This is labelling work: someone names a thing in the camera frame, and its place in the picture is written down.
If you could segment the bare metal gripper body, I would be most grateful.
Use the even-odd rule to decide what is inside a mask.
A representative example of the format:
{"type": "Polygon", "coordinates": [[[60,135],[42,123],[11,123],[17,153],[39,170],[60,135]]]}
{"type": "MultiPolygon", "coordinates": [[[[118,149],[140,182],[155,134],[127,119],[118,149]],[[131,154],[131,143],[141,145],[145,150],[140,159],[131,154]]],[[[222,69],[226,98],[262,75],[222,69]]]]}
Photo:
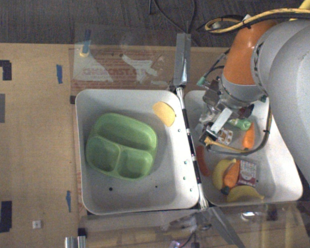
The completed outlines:
{"type": "Polygon", "coordinates": [[[249,117],[249,101],[243,97],[248,85],[230,82],[226,77],[217,77],[211,83],[206,82],[207,88],[203,101],[212,110],[221,113],[225,108],[232,111],[232,118],[249,117]]]}

